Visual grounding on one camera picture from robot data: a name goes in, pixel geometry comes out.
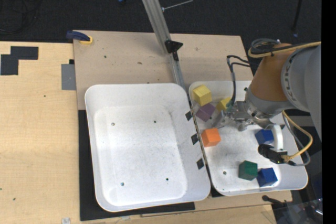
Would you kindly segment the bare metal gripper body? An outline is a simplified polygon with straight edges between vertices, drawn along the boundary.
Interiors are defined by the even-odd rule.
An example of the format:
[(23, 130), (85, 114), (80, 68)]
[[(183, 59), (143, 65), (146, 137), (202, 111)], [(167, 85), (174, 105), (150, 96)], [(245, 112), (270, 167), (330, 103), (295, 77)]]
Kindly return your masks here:
[(253, 104), (245, 101), (236, 101), (224, 112), (224, 123), (236, 126), (273, 126), (271, 116), (261, 112)]

